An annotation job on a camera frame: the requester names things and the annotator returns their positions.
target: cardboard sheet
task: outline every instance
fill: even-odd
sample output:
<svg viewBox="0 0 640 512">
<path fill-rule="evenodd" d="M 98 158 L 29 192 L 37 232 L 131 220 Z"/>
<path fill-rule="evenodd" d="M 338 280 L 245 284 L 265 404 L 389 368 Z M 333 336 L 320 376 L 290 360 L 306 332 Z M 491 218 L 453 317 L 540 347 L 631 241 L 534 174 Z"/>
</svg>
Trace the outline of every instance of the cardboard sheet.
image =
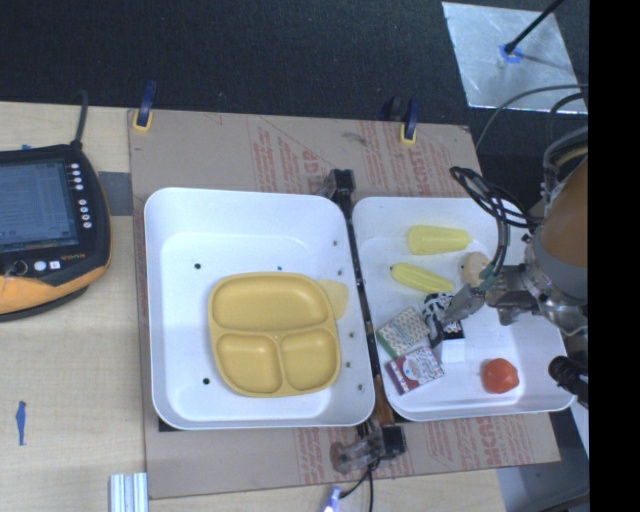
<svg viewBox="0 0 640 512">
<path fill-rule="evenodd" d="M 129 124 L 133 112 L 129 113 Z M 449 177 L 479 170 L 466 128 L 419 124 L 413 147 L 400 123 L 155 111 L 151 130 L 129 130 L 142 357 L 145 447 L 151 499 L 353 481 L 333 470 L 333 443 L 355 428 L 176 431 L 151 399 L 143 208 L 169 187 L 315 193 L 334 168 L 352 169 L 355 199 L 464 197 Z M 408 451 L 375 478 L 470 471 L 559 460 L 548 414 L 403 423 Z"/>
</svg>

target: yellow plate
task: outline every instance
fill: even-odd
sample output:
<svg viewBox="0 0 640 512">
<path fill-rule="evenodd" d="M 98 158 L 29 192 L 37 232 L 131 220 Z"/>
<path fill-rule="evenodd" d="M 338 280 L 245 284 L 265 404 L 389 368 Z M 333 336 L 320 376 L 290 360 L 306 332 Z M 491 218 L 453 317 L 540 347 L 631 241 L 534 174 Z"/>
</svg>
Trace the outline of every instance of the yellow plate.
<svg viewBox="0 0 640 512">
<path fill-rule="evenodd" d="M 240 394 L 302 395 L 340 369 L 336 321 L 324 289 L 290 272 L 236 274 L 209 295 L 211 348 L 222 379 Z"/>
</svg>

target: yellow corn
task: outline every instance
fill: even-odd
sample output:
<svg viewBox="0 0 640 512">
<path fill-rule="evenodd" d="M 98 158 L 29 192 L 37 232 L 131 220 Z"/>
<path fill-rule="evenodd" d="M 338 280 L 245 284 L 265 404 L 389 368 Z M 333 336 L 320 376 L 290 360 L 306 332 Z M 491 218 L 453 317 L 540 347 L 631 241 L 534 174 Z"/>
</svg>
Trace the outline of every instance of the yellow corn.
<svg viewBox="0 0 640 512">
<path fill-rule="evenodd" d="M 391 266 L 391 277 L 398 283 L 425 293 L 453 291 L 453 283 L 411 263 L 395 263 Z"/>
</svg>

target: red tomato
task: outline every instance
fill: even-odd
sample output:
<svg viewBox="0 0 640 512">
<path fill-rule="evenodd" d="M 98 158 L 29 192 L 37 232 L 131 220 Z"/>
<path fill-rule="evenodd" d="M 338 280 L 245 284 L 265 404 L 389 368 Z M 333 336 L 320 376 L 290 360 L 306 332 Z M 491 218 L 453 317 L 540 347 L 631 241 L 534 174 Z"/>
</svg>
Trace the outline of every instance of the red tomato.
<svg viewBox="0 0 640 512">
<path fill-rule="evenodd" d="M 482 367 L 482 385 L 489 393 L 506 393 L 520 384 L 518 370 L 506 359 L 492 359 Z"/>
</svg>

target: wooden table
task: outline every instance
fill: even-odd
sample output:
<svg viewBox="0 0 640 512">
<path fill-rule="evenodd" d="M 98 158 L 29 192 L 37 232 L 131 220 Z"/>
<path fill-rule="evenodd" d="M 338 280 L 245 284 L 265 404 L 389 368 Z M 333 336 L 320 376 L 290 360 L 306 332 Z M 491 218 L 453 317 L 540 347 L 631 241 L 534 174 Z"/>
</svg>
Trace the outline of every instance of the wooden table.
<svg viewBox="0 0 640 512">
<path fill-rule="evenodd" d="M 79 107 L 0 102 L 0 151 L 70 142 Z M 91 107 L 84 151 L 129 173 L 127 109 Z M 62 308 L 0 323 L 0 510 L 109 510 L 112 474 L 145 471 L 132 219 L 113 217 L 113 262 Z M 24 445 L 16 412 L 26 405 Z M 151 511 L 317 512 L 328 486 L 152 500 Z M 375 481 L 375 510 L 504 510 L 495 470 Z M 366 484 L 340 502 L 368 510 Z"/>
</svg>

